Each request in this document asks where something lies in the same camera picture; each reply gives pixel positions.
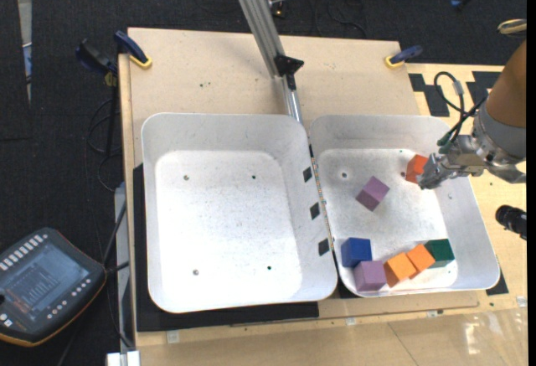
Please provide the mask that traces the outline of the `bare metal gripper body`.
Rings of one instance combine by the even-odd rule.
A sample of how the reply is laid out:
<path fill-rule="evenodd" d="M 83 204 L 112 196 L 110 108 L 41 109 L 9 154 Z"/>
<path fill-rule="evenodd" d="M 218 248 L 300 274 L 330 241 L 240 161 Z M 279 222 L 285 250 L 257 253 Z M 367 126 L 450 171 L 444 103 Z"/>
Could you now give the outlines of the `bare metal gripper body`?
<path fill-rule="evenodd" d="M 509 157 L 489 137 L 460 135 L 439 147 L 438 175 L 443 179 L 478 177 L 488 171 L 501 179 L 509 177 Z"/>

